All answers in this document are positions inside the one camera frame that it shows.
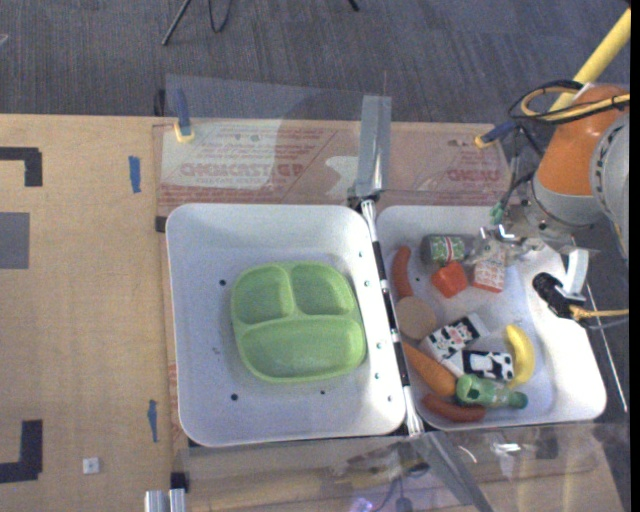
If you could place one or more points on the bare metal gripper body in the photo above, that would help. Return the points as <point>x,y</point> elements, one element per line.
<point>542,229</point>

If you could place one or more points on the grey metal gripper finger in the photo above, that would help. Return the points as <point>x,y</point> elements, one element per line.
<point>500,231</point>
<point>484,250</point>

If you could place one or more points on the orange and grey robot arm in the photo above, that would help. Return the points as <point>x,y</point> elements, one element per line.
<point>570,150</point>

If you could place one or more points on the orange and white carton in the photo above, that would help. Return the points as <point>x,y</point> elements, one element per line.
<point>489,276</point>

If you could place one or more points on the green and red can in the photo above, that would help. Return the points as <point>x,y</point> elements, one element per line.
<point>442,249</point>

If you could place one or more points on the red bell pepper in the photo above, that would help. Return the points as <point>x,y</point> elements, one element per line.
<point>449,280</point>

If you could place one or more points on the red sausage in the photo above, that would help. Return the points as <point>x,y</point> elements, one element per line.
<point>401,272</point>
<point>452,410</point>

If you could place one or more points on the black and white cow carton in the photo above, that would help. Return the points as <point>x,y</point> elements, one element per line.
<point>487,364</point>
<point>452,337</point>

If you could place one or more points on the tan round biscuit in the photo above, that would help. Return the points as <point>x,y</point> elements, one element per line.
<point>415,318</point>

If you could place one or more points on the yellow banana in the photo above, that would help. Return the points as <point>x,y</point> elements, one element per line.
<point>521,352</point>

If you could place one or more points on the orange carrot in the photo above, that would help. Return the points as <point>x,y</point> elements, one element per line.
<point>431,371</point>

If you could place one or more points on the white plastic tray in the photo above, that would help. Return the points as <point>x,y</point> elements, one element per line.
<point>560,370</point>
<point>200,300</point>

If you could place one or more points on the green bottle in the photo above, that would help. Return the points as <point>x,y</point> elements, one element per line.
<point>482,392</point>

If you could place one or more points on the brown cardboard board, red print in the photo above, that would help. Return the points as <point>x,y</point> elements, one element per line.
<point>310,160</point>

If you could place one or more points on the green divided plate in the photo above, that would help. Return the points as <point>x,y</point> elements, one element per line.
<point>300,345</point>

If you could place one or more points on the small white square block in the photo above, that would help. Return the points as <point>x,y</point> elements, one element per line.
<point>90,465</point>

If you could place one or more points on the black cylinder on white bracket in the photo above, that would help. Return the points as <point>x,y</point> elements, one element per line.
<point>552,295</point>

